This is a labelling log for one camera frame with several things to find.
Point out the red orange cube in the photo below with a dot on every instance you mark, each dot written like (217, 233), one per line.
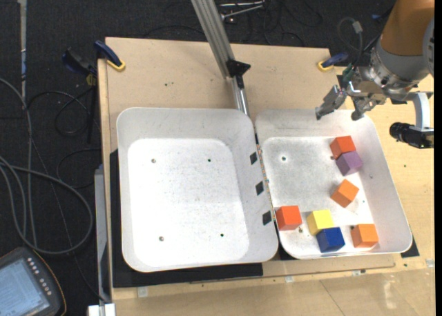
(342, 146)
(288, 218)

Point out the white plastic tray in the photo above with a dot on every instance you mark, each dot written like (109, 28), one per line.
(304, 176)
(186, 197)

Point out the blue cube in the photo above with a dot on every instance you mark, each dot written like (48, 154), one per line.
(331, 239)

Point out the yellow cube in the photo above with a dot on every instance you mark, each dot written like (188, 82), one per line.
(320, 221)

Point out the purple cube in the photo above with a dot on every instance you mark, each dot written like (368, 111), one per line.
(349, 163)

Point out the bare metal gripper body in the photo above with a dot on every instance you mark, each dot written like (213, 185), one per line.
(374, 87)

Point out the pale wood board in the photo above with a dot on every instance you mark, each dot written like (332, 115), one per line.
(165, 76)

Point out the black cylinder on white bracket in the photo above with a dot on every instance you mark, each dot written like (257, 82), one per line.
(411, 133)

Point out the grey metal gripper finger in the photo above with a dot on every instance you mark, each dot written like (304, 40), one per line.
(331, 102)
(362, 107)

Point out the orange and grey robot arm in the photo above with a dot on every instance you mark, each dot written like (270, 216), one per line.
(407, 25)

